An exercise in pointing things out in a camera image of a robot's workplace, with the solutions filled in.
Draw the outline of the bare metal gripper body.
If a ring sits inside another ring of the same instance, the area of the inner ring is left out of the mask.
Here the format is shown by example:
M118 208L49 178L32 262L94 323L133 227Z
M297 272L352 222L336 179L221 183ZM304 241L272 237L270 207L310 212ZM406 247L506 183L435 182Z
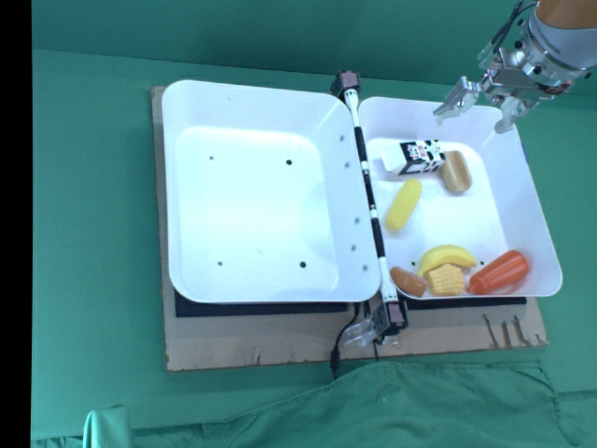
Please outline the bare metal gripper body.
M479 67L490 100L549 100L590 75L591 29L524 28L513 49L490 42L479 53Z

